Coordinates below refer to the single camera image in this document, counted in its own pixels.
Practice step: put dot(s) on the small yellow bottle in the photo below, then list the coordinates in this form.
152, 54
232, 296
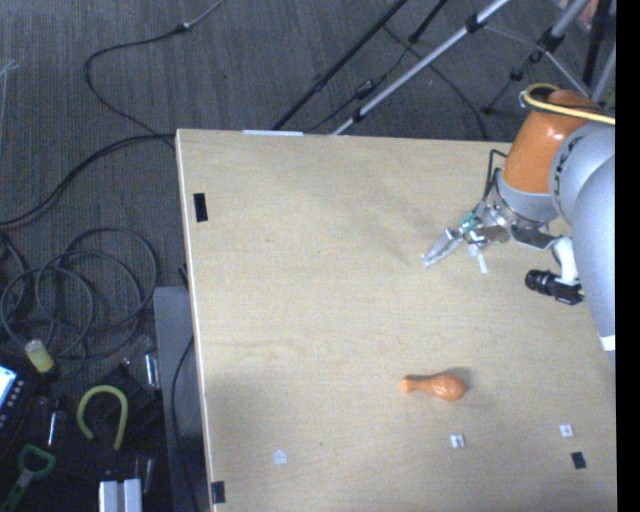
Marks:
39, 356

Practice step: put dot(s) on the grey and black tripod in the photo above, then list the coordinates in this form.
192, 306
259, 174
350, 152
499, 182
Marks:
597, 45

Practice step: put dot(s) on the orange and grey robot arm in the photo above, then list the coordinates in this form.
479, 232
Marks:
590, 190

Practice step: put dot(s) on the black cylinder on white bracket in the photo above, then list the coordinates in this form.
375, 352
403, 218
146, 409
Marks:
550, 286

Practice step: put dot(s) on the orange toy chicken drumstick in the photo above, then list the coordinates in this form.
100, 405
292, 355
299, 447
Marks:
442, 386

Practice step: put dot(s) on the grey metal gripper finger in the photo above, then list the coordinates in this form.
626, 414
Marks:
480, 260
442, 247

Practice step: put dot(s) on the white block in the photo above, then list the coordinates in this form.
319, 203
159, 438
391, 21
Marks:
132, 495
107, 496

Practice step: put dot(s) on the silver tripod stand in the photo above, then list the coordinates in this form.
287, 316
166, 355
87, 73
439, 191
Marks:
425, 62

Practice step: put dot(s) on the black stand pole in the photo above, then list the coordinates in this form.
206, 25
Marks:
345, 62

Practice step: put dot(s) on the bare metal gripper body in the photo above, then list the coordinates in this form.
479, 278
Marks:
492, 224

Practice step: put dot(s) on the pale wood board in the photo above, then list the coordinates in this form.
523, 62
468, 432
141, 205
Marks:
325, 300

